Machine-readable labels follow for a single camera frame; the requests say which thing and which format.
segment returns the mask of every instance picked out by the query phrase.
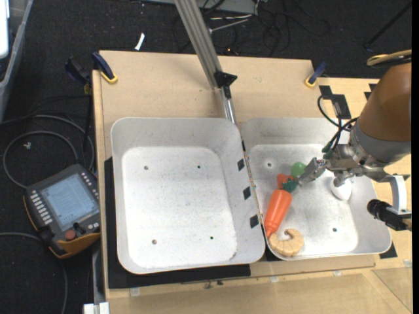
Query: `black bracket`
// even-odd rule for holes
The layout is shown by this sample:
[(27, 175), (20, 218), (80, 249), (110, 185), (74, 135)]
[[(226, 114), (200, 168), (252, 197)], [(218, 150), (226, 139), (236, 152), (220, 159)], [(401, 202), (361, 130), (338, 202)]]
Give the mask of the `black bracket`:
[(217, 71), (214, 73), (214, 77), (215, 81), (217, 81), (217, 86), (224, 88), (225, 97), (231, 99), (230, 85), (237, 79), (237, 76)]

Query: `orange handle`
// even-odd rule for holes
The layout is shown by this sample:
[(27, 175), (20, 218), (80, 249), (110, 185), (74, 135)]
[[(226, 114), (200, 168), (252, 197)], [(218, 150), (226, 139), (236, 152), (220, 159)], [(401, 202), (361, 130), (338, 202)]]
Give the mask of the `orange handle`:
[(276, 232), (288, 212), (293, 196), (285, 190), (274, 190), (270, 196), (268, 211), (263, 224), (266, 237)]

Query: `wooden table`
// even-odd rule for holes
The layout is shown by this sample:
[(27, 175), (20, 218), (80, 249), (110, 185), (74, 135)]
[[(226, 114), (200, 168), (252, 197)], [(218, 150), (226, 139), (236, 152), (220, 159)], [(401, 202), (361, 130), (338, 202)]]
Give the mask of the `wooden table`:
[[(197, 56), (102, 51), (118, 75), (106, 83), (93, 71), (101, 226), (104, 212), (104, 161), (111, 157), (110, 129), (119, 118), (222, 117), (218, 92), (211, 90)], [(239, 129), (255, 117), (321, 117), (319, 87), (309, 89), (309, 60), (220, 57), (223, 70), (238, 75), (231, 86)], [(373, 79), (320, 78), (334, 94), (344, 94), (352, 116), (366, 103)], [(323, 104), (333, 116), (330, 101)], [(411, 158), (390, 173), (411, 173)], [(387, 184), (374, 183), (379, 199), (391, 203)], [(411, 178), (407, 180), (411, 209)], [(378, 254), (251, 264), (251, 277), (110, 289), (107, 286), (106, 233), (101, 233), (105, 301), (115, 313), (410, 313), (412, 312), (412, 234), (391, 231), (397, 257)]]

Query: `white round object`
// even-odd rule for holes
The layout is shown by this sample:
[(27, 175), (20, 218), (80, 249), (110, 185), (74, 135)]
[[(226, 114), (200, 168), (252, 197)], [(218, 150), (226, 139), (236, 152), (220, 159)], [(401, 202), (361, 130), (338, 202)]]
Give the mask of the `white round object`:
[(331, 181), (331, 190), (333, 195), (339, 200), (349, 200), (352, 193), (352, 183), (350, 179), (346, 179), (343, 185), (336, 187), (333, 184), (333, 179)]

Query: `lcd screen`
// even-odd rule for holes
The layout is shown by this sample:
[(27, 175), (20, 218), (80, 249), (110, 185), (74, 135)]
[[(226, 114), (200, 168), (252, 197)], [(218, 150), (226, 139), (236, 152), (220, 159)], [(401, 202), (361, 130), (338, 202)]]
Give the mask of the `lcd screen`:
[(98, 213), (98, 205), (78, 174), (41, 190), (63, 230)]

